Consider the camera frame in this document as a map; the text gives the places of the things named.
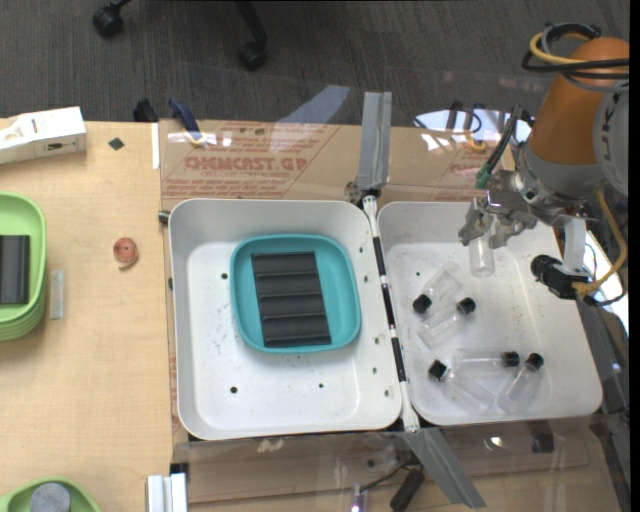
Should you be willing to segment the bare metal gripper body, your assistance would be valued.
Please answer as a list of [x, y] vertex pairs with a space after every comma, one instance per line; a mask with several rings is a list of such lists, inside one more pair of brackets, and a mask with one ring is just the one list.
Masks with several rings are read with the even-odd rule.
[[523, 229], [536, 227], [537, 218], [530, 212], [529, 204], [521, 196], [516, 179], [519, 175], [515, 171], [494, 170], [482, 168], [476, 175], [476, 188], [484, 191], [481, 199], [486, 200], [488, 212], [488, 230], [494, 228], [496, 217], [506, 217], [522, 222]]

